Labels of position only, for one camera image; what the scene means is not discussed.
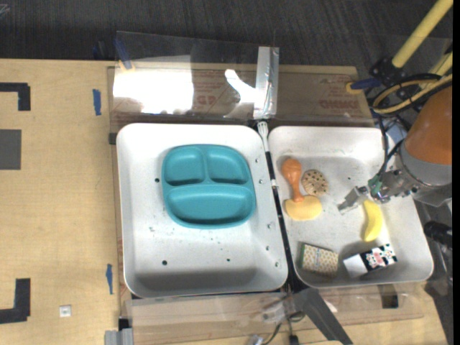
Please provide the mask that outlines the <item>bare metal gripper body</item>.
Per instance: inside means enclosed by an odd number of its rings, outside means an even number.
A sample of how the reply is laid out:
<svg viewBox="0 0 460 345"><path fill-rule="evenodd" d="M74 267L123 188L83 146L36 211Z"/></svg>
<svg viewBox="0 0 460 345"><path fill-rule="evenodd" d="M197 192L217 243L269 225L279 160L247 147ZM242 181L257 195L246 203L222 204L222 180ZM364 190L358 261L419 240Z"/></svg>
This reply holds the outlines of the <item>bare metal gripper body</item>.
<svg viewBox="0 0 460 345"><path fill-rule="evenodd" d="M391 197L417 193L419 182L402 169L378 172L368 180L367 187L375 201L389 202Z"/></svg>

